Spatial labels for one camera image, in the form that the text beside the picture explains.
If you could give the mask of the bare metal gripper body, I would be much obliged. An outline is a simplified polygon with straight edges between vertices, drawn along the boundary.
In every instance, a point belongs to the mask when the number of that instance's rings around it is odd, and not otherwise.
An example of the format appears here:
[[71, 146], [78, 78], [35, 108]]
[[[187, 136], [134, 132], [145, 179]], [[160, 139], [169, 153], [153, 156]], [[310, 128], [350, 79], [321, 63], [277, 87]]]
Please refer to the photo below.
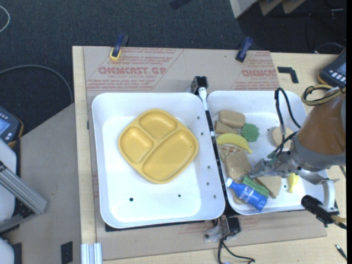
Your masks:
[[267, 159], [262, 161], [263, 170], [261, 170], [261, 174], [287, 177], [295, 169], [293, 162], [290, 160], [290, 155], [290, 151], [283, 151], [280, 154], [270, 153]]

